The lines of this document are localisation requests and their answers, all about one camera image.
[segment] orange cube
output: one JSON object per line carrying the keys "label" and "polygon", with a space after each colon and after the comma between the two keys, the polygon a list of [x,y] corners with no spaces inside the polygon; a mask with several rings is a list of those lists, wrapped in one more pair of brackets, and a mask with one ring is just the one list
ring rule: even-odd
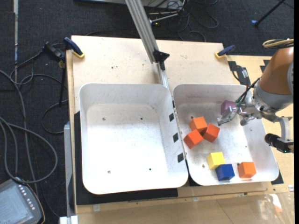
{"label": "orange cube", "polygon": [[202,137],[204,139],[206,139],[207,141],[214,142],[215,139],[218,137],[219,131],[220,131],[219,127],[217,127],[213,124],[209,124],[207,126],[207,129],[201,134],[202,134]]}
{"label": "orange cube", "polygon": [[195,129],[197,129],[198,132],[200,133],[205,131],[205,129],[207,128],[205,117],[201,116],[201,117],[193,118],[189,123],[189,126],[192,131]]}
{"label": "orange cube", "polygon": [[204,138],[201,136],[198,130],[194,129],[184,137],[184,142],[191,149],[198,145],[203,139]]}
{"label": "orange cube", "polygon": [[256,174],[254,162],[242,162],[238,165],[240,178],[251,178]]}

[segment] purple cube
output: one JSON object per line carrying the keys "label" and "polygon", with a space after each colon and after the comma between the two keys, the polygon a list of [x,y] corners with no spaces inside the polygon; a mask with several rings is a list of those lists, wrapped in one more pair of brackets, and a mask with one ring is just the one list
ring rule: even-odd
{"label": "purple cube", "polygon": [[229,101],[229,100],[226,100],[222,103],[221,105],[221,115],[229,108],[229,107],[232,107],[232,109],[235,108],[235,101]]}
{"label": "purple cube", "polygon": [[235,176],[233,165],[221,164],[216,168],[217,178],[219,181],[229,181]]}

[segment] cube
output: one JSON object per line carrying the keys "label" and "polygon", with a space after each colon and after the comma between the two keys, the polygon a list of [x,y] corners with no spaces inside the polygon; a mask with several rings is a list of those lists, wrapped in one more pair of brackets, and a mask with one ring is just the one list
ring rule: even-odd
{"label": "cube", "polygon": [[198,145],[203,139],[204,138],[201,136],[198,130],[194,129],[184,137],[184,142],[191,149]]}
{"label": "cube", "polygon": [[232,164],[221,164],[216,168],[216,174],[219,181],[229,181],[235,176]]}
{"label": "cube", "polygon": [[235,101],[226,100],[221,104],[220,113],[223,114],[229,107],[235,108]]}
{"label": "cube", "polygon": [[216,169],[219,165],[225,164],[222,152],[210,153],[206,160],[210,169]]}
{"label": "cube", "polygon": [[207,129],[204,132],[202,132],[201,135],[207,141],[214,142],[215,139],[218,137],[219,131],[220,131],[219,127],[213,124],[209,124],[207,126]]}
{"label": "cube", "polygon": [[205,117],[196,117],[191,120],[189,123],[191,130],[197,129],[200,133],[205,131],[207,128]]}
{"label": "cube", "polygon": [[251,178],[256,174],[256,167],[254,162],[242,162],[238,165],[238,172],[240,178]]}

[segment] yellow cube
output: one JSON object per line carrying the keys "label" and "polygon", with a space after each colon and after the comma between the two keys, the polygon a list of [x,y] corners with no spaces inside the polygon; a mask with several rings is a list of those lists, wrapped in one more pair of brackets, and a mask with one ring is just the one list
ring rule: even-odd
{"label": "yellow cube", "polygon": [[225,164],[222,152],[210,153],[206,160],[210,169],[216,169],[219,165]]}

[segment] white tray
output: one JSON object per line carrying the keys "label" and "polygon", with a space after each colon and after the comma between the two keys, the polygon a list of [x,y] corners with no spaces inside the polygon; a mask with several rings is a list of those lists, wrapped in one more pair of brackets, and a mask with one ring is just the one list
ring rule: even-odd
{"label": "white tray", "polygon": [[[180,84],[173,91],[175,107],[182,138],[191,130],[192,117],[204,116],[207,124],[217,125],[221,117],[221,104],[225,100],[235,101],[245,87],[233,84]],[[219,185],[242,182],[266,182],[278,177],[279,169],[271,147],[264,141],[266,135],[260,119],[240,125],[237,115],[232,121],[222,124],[218,138],[213,142],[201,141],[192,149],[184,143],[186,160],[192,179],[199,185]],[[216,171],[210,170],[206,157],[212,152],[222,152],[226,164],[231,163],[235,177],[228,182],[218,181]],[[250,180],[239,178],[237,164],[253,161],[256,174]]]}
{"label": "white tray", "polygon": [[183,186],[188,170],[171,94],[161,84],[79,91],[85,188],[108,194]]}

